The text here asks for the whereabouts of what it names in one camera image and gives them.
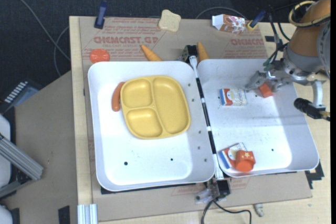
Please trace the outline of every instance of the cardboard surface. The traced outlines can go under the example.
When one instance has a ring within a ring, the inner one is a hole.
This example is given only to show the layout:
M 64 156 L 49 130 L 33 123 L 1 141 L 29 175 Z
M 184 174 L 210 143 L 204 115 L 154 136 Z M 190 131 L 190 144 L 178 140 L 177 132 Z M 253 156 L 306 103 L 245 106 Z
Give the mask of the cardboard surface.
M 174 60 L 185 45 L 202 42 L 210 58 L 266 58 L 264 38 L 259 29 L 240 35 L 218 31 L 210 20 L 180 22 L 178 32 L 158 29 L 158 19 L 107 18 L 103 30 L 93 28 L 94 17 L 79 17 L 83 78 L 87 113 L 88 145 L 93 202 L 98 205 L 99 221 L 203 210 L 195 194 L 204 184 L 102 194 L 97 181 L 92 116 L 87 71 L 93 49 L 103 48 L 110 61 L 147 61 L 140 45 L 145 44 L 163 60 Z M 232 193 L 221 201 L 225 207 L 311 197 L 304 172 L 229 179 Z
M 40 180 L 1 201 L 19 209 L 20 223 L 59 224 L 58 210 L 67 206 L 76 223 L 73 120 L 70 72 L 15 108 L 16 145 L 44 168 Z

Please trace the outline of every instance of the black cable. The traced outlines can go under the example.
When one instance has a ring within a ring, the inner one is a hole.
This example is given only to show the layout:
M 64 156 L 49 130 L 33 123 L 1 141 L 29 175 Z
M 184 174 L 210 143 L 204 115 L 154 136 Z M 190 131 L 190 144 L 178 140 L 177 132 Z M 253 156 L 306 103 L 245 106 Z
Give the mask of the black cable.
M 278 26 L 279 26 L 280 32 L 282 33 L 283 37 L 284 37 L 285 39 L 287 39 L 288 41 L 290 41 L 290 38 L 287 37 L 287 35 L 286 35 L 285 32 L 283 31 L 283 29 L 282 29 L 280 23 L 278 23 Z
M 64 33 L 69 29 L 69 26 L 67 26 L 62 32 L 61 34 L 58 36 L 57 40 L 56 40 L 56 44 L 58 45 L 61 37 L 64 35 Z M 58 66 L 57 66 L 57 61 L 56 61 L 56 46 L 54 47 L 54 66 L 56 69 L 57 74 L 59 75 L 59 77 L 61 77 L 61 73 L 59 72 Z
M 283 50 L 284 48 L 286 48 L 286 46 L 288 45 L 288 43 L 282 45 L 281 47 L 277 48 L 272 54 L 271 56 L 268 58 L 268 60 L 270 61 L 270 63 L 273 63 L 275 61 L 275 59 L 278 56 L 278 52 Z
M 202 217 L 201 217 L 201 224 L 204 224 L 205 214 L 206 214 L 206 212 L 208 211 L 209 207 L 211 206 L 211 204 L 212 204 L 214 201 L 215 201 L 215 199 L 214 199 L 214 200 L 211 200 L 211 201 L 206 205 L 206 207 L 204 208 L 203 213 L 202 213 Z
M 299 4 L 300 2 L 302 2 L 302 1 L 297 1 L 295 3 L 291 3 L 291 4 L 288 4 L 288 5 L 285 5 L 285 6 L 280 6 L 280 7 L 274 8 L 274 11 L 278 11 L 278 10 L 281 10 L 281 9 L 284 9 L 284 8 L 288 8 L 288 7 L 293 8 L 294 6 L 296 6 L 297 4 Z
M 70 60 L 70 57 L 67 56 L 63 50 L 58 46 L 58 44 L 54 41 L 54 39 L 51 37 L 51 35 L 49 34 L 49 32 L 47 31 L 47 29 L 44 27 L 44 25 L 42 24 L 42 22 L 40 21 L 40 19 L 37 17 L 37 15 L 35 14 L 35 12 L 33 11 L 33 9 L 24 1 L 24 0 L 20 0 L 31 12 L 31 14 L 34 16 L 34 18 L 37 20 L 37 22 L 40 24 L 40 27 L 43 29 L 43 31 L 47 34 L 47 36 L 49 37 L 49 39 L 51 40 L 51 42 L 55 45 L 55 47 L 63 54 L 63 56 Z
M 207 8 L 206 10 L 204 10 L 200 14 L 198 14 L 195 19 L 198 19 L 202 14 L 204 14 L 204 13 L 210 11 L 210 10 L 214 10 L 214 9 L 226 9 L 226 10 L 229 10 L 231 12 L 234 12 L 234 13 L 238 14 L 240 17 L 242 17 L 242 18 L 244 18 L 244 19 L 247 20 L 247 18 L 242 13 L 240 13 L 239 11 L 237 11 L 237 10 L 235 10 L 233 8 L 227 8 L 227 7 L 212 7 L 212 8 Z
M 269 22 L 271 24 L 272 31 L 273 31 L 274 35 L 277 35 L 277 30 L 275 29 L 271 13 L 268 14 L 268 18 L 269 18 Z
M 229 211 L 229 210 L 223 208 L 222 206 L 220 206 L 216 201 L 214 201 L 214 204 L 216 206 L 218 206 L 221 210 L 223 210 L 223 211 L 225 211 L 227 213 L 230 213 L 230 214 L 240 214 L 240 213 L 243 213 L 243 212 L 247 212 L 250 215 L 249 224 L 252 223 L 252 214 L 251 214 L 250 210 L 244 209 L 244 210 L 240 210 L 240 211 Z
M 204 224 L 204 218 L 205 218 L 205 214 L 206 212 L 208 211 L 208 209 L 210 208 L 211 204 L 214 203 L 216 206 L 218 206 L 221 210 L 227 212 L 227 213 L 230 213 L 230 214 L 240 214 L 240 213 L 243 213 L 243 212 L 247 212 L 249 213 L 249 224 L 252 223 L 252 214 L 251 214 L 251 211 L 250 210 L 247 210 L 247 209 L 244 209 L 244 210 L 240 210 L 240 211 L 230 211 L 230 210 L 227 210 L 225 209 L 224 207 L 220 206 L 217 202 L 216 202 L 216 199 L 213 199 L 211 200 L 207 205 L 206 207 L 204 208 L 203 210 L 203 213 L 202 213 L 202 217 L 201 217 L 201 224 Z

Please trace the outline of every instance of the cable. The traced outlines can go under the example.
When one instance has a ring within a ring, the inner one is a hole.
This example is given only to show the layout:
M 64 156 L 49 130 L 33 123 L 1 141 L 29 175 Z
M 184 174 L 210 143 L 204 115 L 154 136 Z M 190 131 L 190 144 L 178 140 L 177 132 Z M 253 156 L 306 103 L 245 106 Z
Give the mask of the cable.
M 273 63 L 275 61 L 275 59 L 278 56 L 278 51 L 283 50 L 284 48 L 286 48 L 286 46 L 288 45 L 288 43 L 282 45 L 281 47 L 277 48 L 272 55 L 268 58 L 268 60 L 270 61 L 270 63 Z
M 227 8 L 227 7 L 212 7 L 212 8 L 207 8 L 206 10 L 204 10 L 200 14 L 198 14 L 195 19 L 198 19 L 204 13 L 209 12 L 210 10 L 214 10 L 214 9 L 226 9 L 226 10 L 229 10 L 231 12 L 237 13 L 240 17 L 242 17 L 242 18 L 244 18 L 244 19 L 247 20 L 247 18 L 243 14 L 241 14 L 240 12 L 238 12 L 237 10 L 235 10 L 233 8 Z
M 61 39 L 61 37 L 64 35 L 64 33 L 69 29 L 69 26 L 67 26 L 62 32 L 61 34 L 58 36 L 57 40 L 56 40 L 56 44 L 59 43 L 59 40 Z M 61 73 L 59 72 L 58 66 L 57 66 L 57 61 L 56 61 L 56 46 L 54 47 L 54 66 L 56 69 L 57 74 L 61 77 Z
M 284 8 L 288 8 L 288 7 L 293 7 L 293 6 L 297 5 L 298 3 L 300 3 L 300 1 L 288 4 L 288 5 L 285 5 L 285 6 L 276 7 L 274 9 L 274 11 L 278 11 L 278 10 L 281 10 L 281 9 L 284 9 Z
M 252 223 L 252 214 L 251 214 L 251 211 L 250 210 L 247 210 L 247 209 L 244 209 L 244 210 L 240 210 L 240 211 L 229 211 L 225 208 L 223 208 L 222 206 L 220 206 L 216 201 L 214 201 L 214 204 L 216 206 L 218 206 L 221 210 L 227 212 L 227 213 L 230 213 L 230 214 L 240 214 L 240 213 L 243 213 L 243 212 L 247 212 L 249 214 L 249 224 Z
M 49 34 L 49 32 L 47 31 L 47 29 L 44 27 L 44 25 L 42 24 L 42 22 L 40 21 L 40 19 L 37 17 L 37 15 L 35 14 L 35 12 L 32 10 L 32 8 L 24 1 L 24 0 L 20 0 L 28 9 L 29 11 L 32 13 L 32 15 L 35 17 L 35 19 L 37 20 L 37 22 L 40 24 L 41 28 L 43 29 L 43 31 L 47 34 L 47 36 L 49 37 L 49 39 L 51 40 L 51 42 L 55 45 L 55 47 L 63 54 L 63 56 L 65 58 L 67 58 L 70 61 L 70 57 L 68 57 L 63 51 L 62 49 L 58 46 L 58 44 L 54 41 L 54 39 L 51 37 L 51 35 Z
M 250 210 L 247 210 L 247 209 L 244 209 L 244 210 L 240 210 L 240 211 L 230 211 L 230 210 L 227 210 L 225 209 L 224 207 L 220 206 L 217 202 L 216 202 L 216 199 L 213 199 L 211 200 L 207 205 L 206 207 L 204 208 L 203 210 L 203 213 L 202 213 L 202 217 L 201 217 L 201 224 L 204 224 L 204 218 L 205 218 L 205 214 L 206 212 L 208 211 L 209 207 L 211 206 L 211 204 L 214 203 L 216 206 L 218 206 L 221 210 L 227 212 L 227 213 L 230 213 L 230 214 L 240 214 L 240 213 L 243 213 L 243 212 L 247 212 L 249 213 L 249 224 L 252 223 L 252 214 L 251 214 L 251 211 Z
M 318 25 L 328 21 L 330 19 L 331 13 L 327 13 L 324 16 L 322 16 L 318 19 L 312 20 L 311 22 L 307 22 L 307 23 L 298 23 L 298 22 L 294 21 L 293 15 L 295 15 L 295 11 L 297 9 L 301 8 L 303 5 L 309 5 L 310 6 L 314 3 L 315 3 L 314 1 L 303 1 L 303 2 L 299 3 L 298 5 L 296 5 L 289 13 L 289 16 L 288 16 L 289 22 L 291 24 L 295 25 L 296 27 L 306 28 L 306 27 L 318 26 Z
M 288 41 L 290 41 L 290 38 L 285 34 L 280 23 L 278 23 L 278 26 L 279 26 L 280 32 L 282 33 L 283 37 L 287 39 Z

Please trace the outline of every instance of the toy carrot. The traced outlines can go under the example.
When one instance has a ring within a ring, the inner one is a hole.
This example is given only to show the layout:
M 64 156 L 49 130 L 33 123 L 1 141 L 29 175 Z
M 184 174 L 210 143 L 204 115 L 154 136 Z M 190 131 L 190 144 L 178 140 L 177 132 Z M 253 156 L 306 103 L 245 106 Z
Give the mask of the toy carrot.
M 150 48 L 147 48 L 145 45 L 141 45 L 143 52 L 150 61 L 162 61 L 162 59 L 155 54 Z
M 206 49 L 204 48 L 204 46 L 201 42 L 197 43 L 197 48 L 198 48 L 198 61 L 199 62 L 202 61 L 202 60 L 210 58 Z

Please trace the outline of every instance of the blue object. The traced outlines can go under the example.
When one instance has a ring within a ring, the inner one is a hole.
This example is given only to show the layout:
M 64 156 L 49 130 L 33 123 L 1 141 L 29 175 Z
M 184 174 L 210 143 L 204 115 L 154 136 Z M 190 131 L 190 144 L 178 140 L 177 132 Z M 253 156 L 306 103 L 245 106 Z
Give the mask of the blue object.
M 266 11 L 262 10 L 254 20 L 250 21 L 247 24 L 247 29 L 249 29 L 251 31 L 254 30 L 256 28 L 258 22 L 260 22 L 264 18 L 265 15 L 266 15 Z
M 98 17 L 96 18 L 96 21 L 94 23 L 95 28 L 103 29 L 104 22 L 105 22 L 104 17 L 105 17 L 106 9 L 107 9 L 107 2 L 102 1 L 100 3 Z
M 224 89 L 221 89 L 219 93 L 220 93 L 220 102 L 222 103 L 222 105 L 225 105 L 226 101 L 225 101 L 225 96 L 224 96 L 225 95 Z
M 226 169 L 230 169 L 231 168 L 231 163 L 229 162 L 229 160 L 227 159 L 227 157 L 225 156 L 225 152 L 221 151 L 219 153 L 220 158 L 222 159 L 222 161 L 224 162 L 224 165 L 226 167 Z

